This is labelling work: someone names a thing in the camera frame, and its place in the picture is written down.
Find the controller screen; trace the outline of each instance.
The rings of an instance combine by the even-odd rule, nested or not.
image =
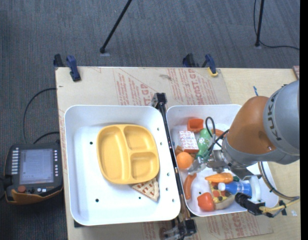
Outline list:
[[[25,149],[20,152],[19,184],[53,182],[53,150]]]

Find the gray carpet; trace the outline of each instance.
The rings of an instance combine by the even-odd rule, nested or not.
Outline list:
[[[300,65],[300,0],[265,0],[258,48],[261,0],[255,18],[255,0],[133,0],[101,54],[127,1],[0,0],[0,177],[9,147],[23,143],[27,103],[55,87],[55,54],[63,62],[74,55],[78,66],[182,67],[188,53],[199,65],[211,54],[218,68]],[[58,131],[54,90],[30,104],[24,122],[28,143],[51,131]],[[63,194],[27,206],[1,199],[0,239],[67,239]]]

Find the control button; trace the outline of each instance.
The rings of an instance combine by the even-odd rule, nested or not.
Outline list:
[[[20,186],[18,186],[17,191],[18,191],[19,193],[25,193],[26,187],[23,186],[23,185],[20,185]]]

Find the plastic bottle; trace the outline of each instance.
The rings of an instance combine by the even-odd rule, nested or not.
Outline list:
[[[234,176],[230,172],[222,172],[205,177],[205,180],[216,183],[230,183],[234,180]]]
[[[210,138],[210,135],[206,128],[202,129],[199,132],[199,138],[197,140],[197,146],[199,148],[199,151],[197,152],[196,157],[205,156],[205,153],[209,147],[209,138]]]
[[[244,193],[252,197],[252,187],[249,183],[244,183],[241,181],[233,181],[230,183],[218,183],[218,189],[220,191],[227,190],[231,194],[235,195],[237,193]]]

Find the wooden table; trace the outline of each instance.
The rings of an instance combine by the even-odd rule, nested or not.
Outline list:
[[[106,105],[120,105],[123,104],[123,99],[106,99],[107,89],[112,88],[109,84],[110,81],[113,81],[114,85],[116,84],[116,94],[123,92],[123,89],[126,86],[119,84],[118,82],[127,83],[133,88],[135,93],[139,92],[139,95],[144,95],[145,91],[147,94],[150,94],[152,91],[158,90],[158,92],[165,92],[166,96],[170,96],[171,92],[174,90],[169,88],[171,85],[163,86],[159,81],[155,81],[157,76],[160,80],[165,79],[166,83],[172,81],[171,73],[176,72],[177,70],[181,72],[184,71],[183,68],[100,68],[100,67],[79,67],[79,72],[82,77],[82,82],[77,84],[73,82],[69,75],[69,68],[59,67],[55,71],[56,76],[56,87],[57,87],[57,100],[59,108],[59,122],[60,122],[60,135],[62,140],[62,153],[63,161],[66,161],[66,148],[64,146],[64,124],[63,117],[66,109],[71,105],[75,104],[99,104],[102,105],[105,101]],[[103,79],[109,70],[112,70],[113,73],[110,76],[113,76],[115,79]],[[139,74],[135,76],[137,72],[146,71],[146,75],[149,78],[152,78],[152,82],[155,86],[148,88],[144,84],[145,79],[141,79],[142,76]],[[206,82],[216,82],[214,84],[214,89],[218,88],[218,101],[221,100],[221,103],[239,104],[243,105],[245,101],[249,98],[255,96],[254,87],[257,88],[257,92],[261,96],[270,97],[276,90],[278,90],[284,84],[289,84],[296,80],[295,74],[292,69],[275,69],[275,68],[219,68],[219,79],[212,79],[208,76],[207,71],[203,71],[201,68],[192,68],[192,71],[200,77],[204,83]],[[97,79],[94,77],[88,77],[89,74],[94,74],[97,72],[100,79],[104,83],[100,86]],[[138,80],[139,86],[145,87],[145,89],[135,88],[135,79]],[[133,97],[133,102],[139,103],[140,105],[144,100],[135,99]],[[287,196],[300,196],[300,161],[294,162],[289,165],[280,165],[277,163],[269,163],[271,173],[275,180],[277,189],[286,194]],[[92,227],[74,227],[74,221],[70,213],[69,207],[69,189],[68,189],[68,175],[67,175],[67,165],[66,162],[63,163],[63,176],[64,176],[64,195],[65,195],[65,205],[66,205],[66,218],[67,218],[67,232],[68,238],[70,240],[80,240],[80,239],[146,239],[146,240],[155,240],[159,239],[158,232],[155,231],[156,224],[152,225],[149,223],[129,223],[129,224],[112,224],[112,225],[103,225],[103,226],[92,226]],[[191,239],[202,240],[202,239],[251,239],[251,240],[262,240],[264,238],[268,240],[294,240],[301,238],[301,214],[300,214],[300,202],[295,205],[292,205],[287,208],[287,216],[282,216],[281,214],[275,218],[267,218],[265,216],[254,216],[257,217],[256,222],[258,225],[268,224],[264,226],[265,232],[249,232],[245,231],[241,234],[237,232],[232,232],[233,237],[226,235],[223,232],[225,229],[220,227],[218,233],[211,232],[211,229],[206,226],[206,223],[209,223],[208,220],[204,218],[195,219],[198,232],[192,236]],[[245,225],[240,223],[239,228],[244,230]]]

